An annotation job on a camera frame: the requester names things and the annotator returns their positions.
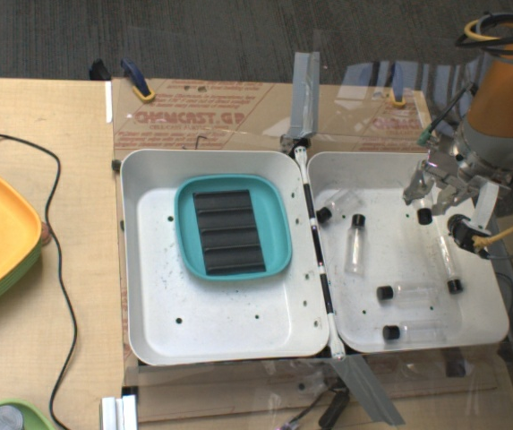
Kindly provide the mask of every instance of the black ridged insert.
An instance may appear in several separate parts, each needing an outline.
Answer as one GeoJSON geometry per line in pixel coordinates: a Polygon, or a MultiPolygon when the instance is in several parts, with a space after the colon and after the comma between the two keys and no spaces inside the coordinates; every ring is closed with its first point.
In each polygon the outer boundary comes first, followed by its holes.
{"type": "Polygon", "coordinates": [[[192,198],[208,275],[266,270],[248,190],[194,193],[192,198]]]}

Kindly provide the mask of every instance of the white tray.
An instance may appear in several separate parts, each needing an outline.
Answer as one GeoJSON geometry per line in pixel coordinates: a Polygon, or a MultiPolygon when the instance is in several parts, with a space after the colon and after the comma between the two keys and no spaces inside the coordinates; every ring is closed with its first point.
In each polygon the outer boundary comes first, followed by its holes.
{"type": "Polygon", "coordinates": [[[278,152],[138,150],[121,167],[129,341],[153,365],[307,357],[329,335],[300,172],[278,152]],[[267,178],[286,207],[292,260],[279,274],[207,281],[181,258],[175,193],[194,176],[267,178]]]}
{"type": "Polygon", "coordinates": [[[360,352],[490,344],[502,340],[509,330],[497,279],[487,260],[454,247],[464,291],[458,295],[447,291],[434,240],[448,234],[452,215],[472,217],[474,207],[469,200],[433,217],[432,225],[419,225],[414,207],[405,205],[402,194],[423,158],[422,154],[325,152],[312,157],[308,165],[316,206],[338,188],[351,187],[356,197],[349,206],[349,218],[354,213],[366,217],[368,254],[362,277],[343,272],[349,223],[329,221],[320,230],[338,332],[360,352]],[[396,281],[436,282],[445,291],[433,305],[381,304],[376,288],[396,281]],[[384,325],[411,321],[438,324],[442,337],[394,342],[382,338],[384,325]]]}

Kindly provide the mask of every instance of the robotic hand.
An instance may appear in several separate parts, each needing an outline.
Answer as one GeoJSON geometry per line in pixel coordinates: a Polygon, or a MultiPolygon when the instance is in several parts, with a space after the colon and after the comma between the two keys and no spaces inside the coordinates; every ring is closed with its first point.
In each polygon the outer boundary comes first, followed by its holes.
{"type": "Polygon", "coordinates": [[[486,246],[513,232],[512,228],[492,236],[487,229],[496,201],[509,193],[513,179],[513,36],[495,38],[482,33],[499,24],[513,27],[513,14],[488,14],[471,21],[457,40],[456,46],[480,47],[494,60],[481,87],[467,85],[445,114],[422,133],[419,143],[429,149],[427,158],[418,164],[403,196],[409,205],[428,196],[436,184],[440,192],[432,215],[443,215],[449,207],[478,196],[474,216],[454,215],[448,228],[459,247],[485,258],[486,246]],[[434,135],[439,122],[467,91],[476,93],[453,136],[434,135]]]}

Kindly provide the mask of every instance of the wooden table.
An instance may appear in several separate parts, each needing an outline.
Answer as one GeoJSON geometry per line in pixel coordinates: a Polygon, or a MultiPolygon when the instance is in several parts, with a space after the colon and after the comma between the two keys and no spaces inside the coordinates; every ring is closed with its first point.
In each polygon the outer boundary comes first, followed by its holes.
{"type": "MultiPolygon", "coordinates": [[[[77,314],[79,340],[55,411],[71,429],[97,429],[101,398],[118,397],[124,380],[113,128],[106,122],[104,83],[0,79],[0,133],[47,147],[62,161],[50,219],[63,247],[64,284],[77,314]]],[[[0,176],[40,215],[55,171],[47,155],[0,141],[0,176]]],[[[50,393],[71,341],[72,324],[51,243],[22,280],[0,297],[0,400],[21,398],[48,416],[50,393]]],[[[487,383],[492,386],[476,387],[471,378],[466,391],[394,400],[406,428],[513,428],[513,389],[506,366],[494,353],[488,358],[492,376],[487,383]]],[[[326,408],[322,403],[303,421],[303,430],[317,428],[326,408]]],[[[265,430],[297,412],[271,410],[142,428],[265,430]]],[[[353,403],[338,428],[356,426],[389,428],[370,422],[353,403]]]]}

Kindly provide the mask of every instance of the black vial cap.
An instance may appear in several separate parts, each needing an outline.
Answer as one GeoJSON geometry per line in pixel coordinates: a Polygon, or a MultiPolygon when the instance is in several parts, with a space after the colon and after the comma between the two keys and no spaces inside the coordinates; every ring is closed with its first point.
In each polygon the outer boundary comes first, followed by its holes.
{"type": "Polygon", "coordinates": [[[393,298],[393,288],[390,285],[384,285],[377,289],[378,299],[380,301],[387,301],[393,298]]]}
{"type": "Polygon", "coordinates": [[[417,219],[420,225],[431,225],[433,222],[432,210],[428,208],[419,209],[417,219]]]}
{"type": "Polygon", "coordinates": [[[399,327],[397,325],[385,325],[383,327],[383,339],[385,340],[398,340],[399,339],[399,327]]]}
{"type": "Polygon", "coordinates": [[[361,213],[356,213],[352,217],[352,226],[356,227],[356,228],[363,228],[364,225],[365,225],[365,216],[362,215],[361,213]]]}
{"type": "Polygon", "coordinates": [[[449,289],[449,293],[451,295],[456,295],[463,291],[463,284],[459,279],[452,279],[447,282],[447,288],[449,289]]]}
{"type": "Polygon", "coordinates": [[[331,211],[329,211],[328,207],[322,207],[316,212],[316,219],[318,219],[319,223],[325,223],[331,218],[331,211]]]}

